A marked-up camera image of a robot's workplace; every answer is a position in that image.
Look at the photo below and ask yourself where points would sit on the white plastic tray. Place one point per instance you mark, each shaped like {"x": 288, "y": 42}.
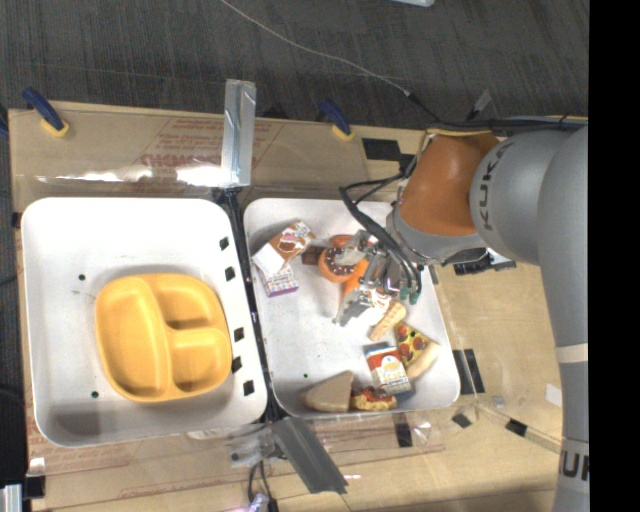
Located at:
{"x": 65, "y": 300}
{"x": 310, "y": 340}

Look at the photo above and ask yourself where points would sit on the brown chocolate bar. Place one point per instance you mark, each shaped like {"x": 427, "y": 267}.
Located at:
{"x": 311, "y": 256}

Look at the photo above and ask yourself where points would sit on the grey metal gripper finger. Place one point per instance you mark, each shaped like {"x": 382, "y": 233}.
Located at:
{"x": 348, "y": 255}
{"x": 351, "y": 310}

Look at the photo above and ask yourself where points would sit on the tan bread slice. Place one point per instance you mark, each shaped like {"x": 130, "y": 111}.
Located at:
{"x": 330, "y": 395}

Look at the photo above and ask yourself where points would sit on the red and white carton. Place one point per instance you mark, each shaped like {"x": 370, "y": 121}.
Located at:
{"x": 387, "y": 370}

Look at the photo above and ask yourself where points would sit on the pepperoni pizza slice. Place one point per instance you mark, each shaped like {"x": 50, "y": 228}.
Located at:
{"x": 415, "y": 350}

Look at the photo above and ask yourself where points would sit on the biscuit with red jam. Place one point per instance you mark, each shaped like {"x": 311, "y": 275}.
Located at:
{"x": 372, "y": 400}

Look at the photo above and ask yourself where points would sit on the yellow divided plate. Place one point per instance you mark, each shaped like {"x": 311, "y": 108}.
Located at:
{"x": 150, "y": 345}

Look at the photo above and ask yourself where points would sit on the white and purple carton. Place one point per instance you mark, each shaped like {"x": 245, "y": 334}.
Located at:
{"x": 280, "y": 282}

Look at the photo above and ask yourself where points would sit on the brown and white carton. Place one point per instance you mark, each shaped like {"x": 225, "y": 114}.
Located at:
{"x": 285, "y": 245}

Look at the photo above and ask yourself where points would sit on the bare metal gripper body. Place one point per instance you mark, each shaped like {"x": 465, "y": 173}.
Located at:
{"x": 385, "y": 270}

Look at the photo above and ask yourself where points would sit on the chocolate frosted doughnut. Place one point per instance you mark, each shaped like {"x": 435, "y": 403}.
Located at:
{"x": 330, "y": 267}

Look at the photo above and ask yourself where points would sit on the tan waffle cone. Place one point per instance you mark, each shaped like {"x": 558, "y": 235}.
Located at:
{"x": 387, "y": 322}

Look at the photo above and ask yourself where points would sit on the black cylinder on white bracket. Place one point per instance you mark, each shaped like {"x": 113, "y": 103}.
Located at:
{"x": 472, "y": 267}

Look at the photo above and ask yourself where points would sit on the orange carrot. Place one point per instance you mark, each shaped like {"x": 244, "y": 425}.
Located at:
{"x": 356, "y": 280}

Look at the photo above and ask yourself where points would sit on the brown cardboard board, red print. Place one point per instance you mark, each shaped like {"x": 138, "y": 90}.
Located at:
{"x": 500, "y": 320}

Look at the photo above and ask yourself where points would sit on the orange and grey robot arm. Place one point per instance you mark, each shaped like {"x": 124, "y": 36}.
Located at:
{"x": 520, "y": 200}

